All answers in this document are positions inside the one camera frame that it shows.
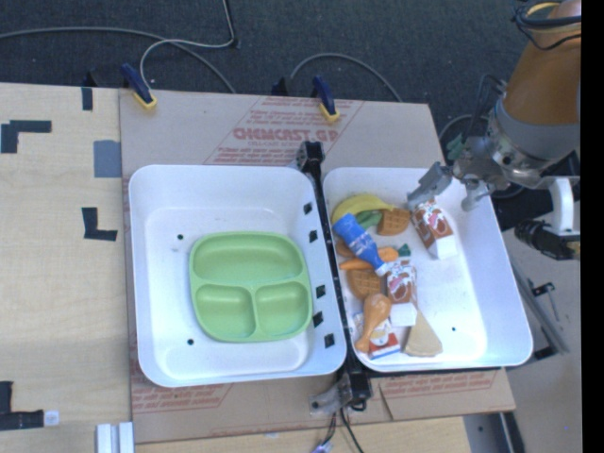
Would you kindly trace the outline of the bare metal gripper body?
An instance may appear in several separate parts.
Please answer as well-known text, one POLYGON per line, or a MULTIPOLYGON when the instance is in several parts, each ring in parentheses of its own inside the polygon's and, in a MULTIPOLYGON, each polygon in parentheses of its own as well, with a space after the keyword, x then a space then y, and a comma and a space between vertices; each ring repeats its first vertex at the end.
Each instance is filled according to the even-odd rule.
POLYGON ((487 125, 480 135, 452 140, 450 159, 453 176, 474 188, 479 182, 489 191, 503 191, 510 184, 532 190, 548 187, 548 162, 525 153, 495 125, 487 125))

